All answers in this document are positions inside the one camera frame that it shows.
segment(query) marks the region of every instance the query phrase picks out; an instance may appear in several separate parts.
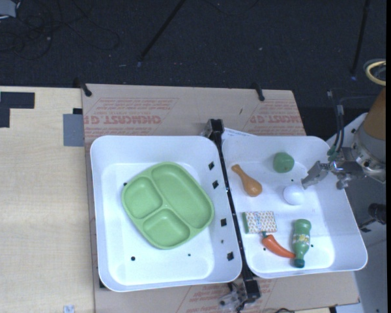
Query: white ball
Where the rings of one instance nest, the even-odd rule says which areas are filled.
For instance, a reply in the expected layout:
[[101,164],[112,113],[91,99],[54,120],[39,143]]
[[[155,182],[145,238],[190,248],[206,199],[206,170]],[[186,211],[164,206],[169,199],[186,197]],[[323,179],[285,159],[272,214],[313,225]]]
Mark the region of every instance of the white ball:
[[302,185],[289,185],[284,189],[284,199],[291,205],[301,205],[304,203],[304,188]]

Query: toy bottle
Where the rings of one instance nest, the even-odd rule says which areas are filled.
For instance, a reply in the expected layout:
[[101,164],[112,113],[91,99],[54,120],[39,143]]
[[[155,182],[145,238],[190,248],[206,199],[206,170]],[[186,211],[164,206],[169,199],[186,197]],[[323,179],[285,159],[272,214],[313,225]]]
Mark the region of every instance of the toy bottle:
[[311,222],[306,219],[297,219],[294,223],[293,250],[295,253],[294,266],[304,267],[304,255],[310,247]]

